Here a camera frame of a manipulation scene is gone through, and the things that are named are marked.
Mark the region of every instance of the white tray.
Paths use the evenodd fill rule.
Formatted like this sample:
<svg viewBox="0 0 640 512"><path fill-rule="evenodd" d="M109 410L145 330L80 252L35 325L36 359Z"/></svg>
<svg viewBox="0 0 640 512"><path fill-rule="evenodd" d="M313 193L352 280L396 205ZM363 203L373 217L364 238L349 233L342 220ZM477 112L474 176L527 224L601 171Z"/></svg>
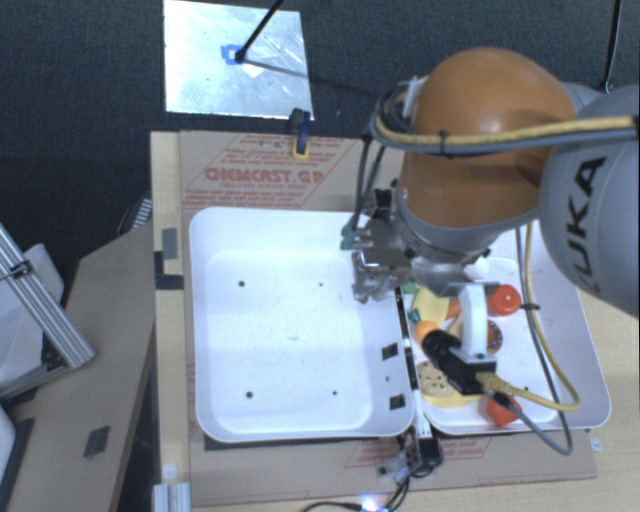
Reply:
<svg viewBox="0 0 640 512"><path fill-rule="evenodd" d="M582 405L566 415L570 428L595 428L604 424L611 413L611 401L582 311L575 286L558 271L551 261L540 234L534 231L532 276L536 303L541 306L540 320L552 352L569 377ZM491 247L488 282L510 284L520 293L515 233L500 236ZM504 342L496 354L498 374L511 384L551 399L544 370L533 345L524 311L507 317L490 316L502 331ZM416 363L425 360L419 347L414 347ZM551 370L560 400L571 402L567 390ZM434 407L423 401L425 417L438 430L450 435L500 434L528 431L521 421L496 427L485 415L486 398L458 408ZM543 430L562 428L558 414L538 404L518 399L527 414Z"/></svg>
<svg viewBox="0 0 640 512"><path fill-rule="evenodd" d="M339 249L349 217L209 208L192 220L196 413L209 436L379 437L411 423L395 301L352 297Z"/></svg>

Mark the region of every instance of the yellow object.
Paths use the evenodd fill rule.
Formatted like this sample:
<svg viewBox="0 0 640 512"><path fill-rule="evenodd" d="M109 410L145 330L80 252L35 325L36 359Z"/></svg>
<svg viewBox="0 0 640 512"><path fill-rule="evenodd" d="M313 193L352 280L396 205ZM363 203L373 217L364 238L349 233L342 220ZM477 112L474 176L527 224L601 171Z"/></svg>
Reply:
<svg viewBox="0 0 640 512"><path fill-rule="evenodd" d="M400 144L412 144L416 146L435 146L442 142L440 135L416 135L402 132L394 132L386 127L380 117L376 118L376 129L385 139ZM597 119L579 119L576 121L564 121L550 123L530 128L520 128L499 133L487 133L481 135L449 135L447 146L482 146L484 144L497 144L502 142L515 142L521 140L537 139L550 135L569 135L574 133L589 133L599 131L614 131L635 129L632 116L599 117Z"/></svg>
<svg viewBox="0 0 640 512"><path fill-rule="evenodd" d="M483 397L484 395L461 395L455 389L450 396L431 396L422 393L422 398L424 398L425 402L427 402L429 405L440 407L442 409L455 409L456 407L464 407L465 405L478 402Z"/></svg>
<svg viewBox="0 0 640 512"><path fill-rule="evenodd" d="M304 147L304 153L298 153L298 151L296 150L296 148L298 147L298 137L296 137L293 140L293 146L291 147L291 154L293 155L293 158L295 158L299 162L305 161L307 158L309 158L310 146L311 144L309 144L309 140L307 140L307 145Z"/></svg>
<svg viewBox="0 0 640 512"><path fill-rule="evenodd" d="M477 402L484 395L462 395L447 382L447 376L438 370L431 361L420 363L417 367L420 390L425 402L434 407L453 409Z"/></svg>
<svg viewBox="0 0 640 512"><path fill-rule="evenodd" d="M533 298L533 286L531 282L531 245L532 245L532 236L533 229L531 224L527 225L527 235L526 235L526 243L525 243L525 287L527 289L527 294L529 295L529 300L531 302L535 302ZM551 348L549 347L549 343L547 342L547 338L542 332L542 326L540 325L540 320L538 319L538 315L535 310L531 311L533 317L533 325L538 338L540 339L540 344L542 345L542 349L544 350L545 355L547 356L547 360L549 364L553 368L553 371L556 372L556 375L562 382L562 384L567 388L571 398L573 399L572 404L559 404L552 400L548 400L540 395L536 395L535 393L530 393L524 389L516 388L509 384L508 382L502 380L495 373L491 372L481 372L476 374L476 379L482 384L482 387L485 391L494 391L499 393L511 393L513 395L520 396L522 398L526 398L527 400L531 400L537 404L543 405L550 409L555 409L556 411L561 412L573 412L578 410L580 407L580 396L578 392L575 390L567 376L561 370L558 361L553 356L551 352Z"/></svg>
<svg viewBox="0 0 640 512"><path fill-rule="evenodd" d="M447 318L449 299L436 297L431 290L421 287L413 297L411 309L418 310L420 320L429 320L440 326Z"/></svg>

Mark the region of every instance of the cardboard sheet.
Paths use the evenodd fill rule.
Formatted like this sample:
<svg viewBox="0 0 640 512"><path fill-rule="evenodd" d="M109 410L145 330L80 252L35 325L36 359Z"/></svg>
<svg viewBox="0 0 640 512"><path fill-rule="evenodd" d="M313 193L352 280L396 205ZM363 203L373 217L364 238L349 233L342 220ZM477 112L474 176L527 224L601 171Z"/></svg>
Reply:
<svg viewBox="0 0 640 512"><path fill-rule="evenodd" d="M215 205L349 211L353 207L362 144L311 138L311 156L291 156L292 137L184 132L180 135L182 249L189 392L192 503L320 498L389 492L395 483L377 468L395 457L395 439L224 445L205 439L194 414L194 360L188 226L202 208ZM398 175L402 155L388 151L378 184ZM587 436L574 432L575 452L562 457L532 434L451 438L445 463L412 489L440 489L594 478Z"/></svg>

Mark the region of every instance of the red object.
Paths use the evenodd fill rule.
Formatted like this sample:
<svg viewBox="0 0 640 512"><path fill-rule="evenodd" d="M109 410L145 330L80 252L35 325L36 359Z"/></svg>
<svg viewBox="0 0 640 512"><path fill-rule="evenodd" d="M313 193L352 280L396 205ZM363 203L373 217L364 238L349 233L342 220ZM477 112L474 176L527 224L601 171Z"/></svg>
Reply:
<svg viewBox="0 0 640 512"><path fill-rule="evenodd" d="M460 301L458 299L451 299L449 301L449 308L447 309L447 318L446 320L448 320L449 318L453 318L455 316L458 316L461 312L460 309Z"/></svg>
<svg viewBox="0 0 640 512"><path fill-rule="evenodd" d="M516 402L516 399L513 398L512 395L507 396L509 397L509 401L521 411L522 407ZM518 419L518 416L516 416L514 412L511 412L506 407L502 407L493 398L487 400L487 416L489 416L498 427L504 427Z"/></svg>
<svg viewBox="0 0 640 512"><path fill-rule="evenodd" d="M510 284L501 284L498 289L489 295L487 304L491 311L498 316L512 315L520 309L522 297Z"/></svg>

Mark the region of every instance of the orange object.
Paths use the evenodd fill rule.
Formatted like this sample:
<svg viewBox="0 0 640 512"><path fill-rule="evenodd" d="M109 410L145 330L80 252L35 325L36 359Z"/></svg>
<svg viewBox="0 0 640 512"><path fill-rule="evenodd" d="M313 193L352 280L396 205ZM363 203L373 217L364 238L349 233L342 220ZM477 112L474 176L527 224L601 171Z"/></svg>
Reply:
<svg viewBox="0 0 640 512"><path fill-rule="evenodd" d="M521 411L522 406L513 398L512 395L507 395L509 401ZM489 416L498 427L504 427L509 423L518 419L518 416L514 412L511 412L506 407L501 406L493 398L487 400L487 416Z"/></svg>
<svg viewBox="0 0 640 512"><path fill-rule="evenodd" d="M449 309L447 309L447 320L449 318L454 318L458 316L462 312L462 308L460 307L460 301L458 299L451 299L449 301Z"/></svg>
<svg viewBox="0 0 640 512"><path fill-rule="evenodd" d="M438 326L436 325L435 322L432 322L431 320L420 320L417 324L416 324L416 338L417 340L422 343L424 341L424 339L427 337L427 334L429 334L432 331L435 331L438 328Z"/></svg>
<svg viewBox="0 0 640 512"><path fill-rule="evenodd" d="M487 298L491 311L498 316L512 315L520 309L522 297L510 284L501 284L498 289Z"/></svg>
<svg viewBox="0 0 640 512"><path fill-rule="evenodd" d="M490 134L575 117L562 83L500 48L453 55L430 74L411 125L423 135ZM400 193L418 219L447 228L503 222L532 212L550 147L470 158L407 152Z"/></svg>

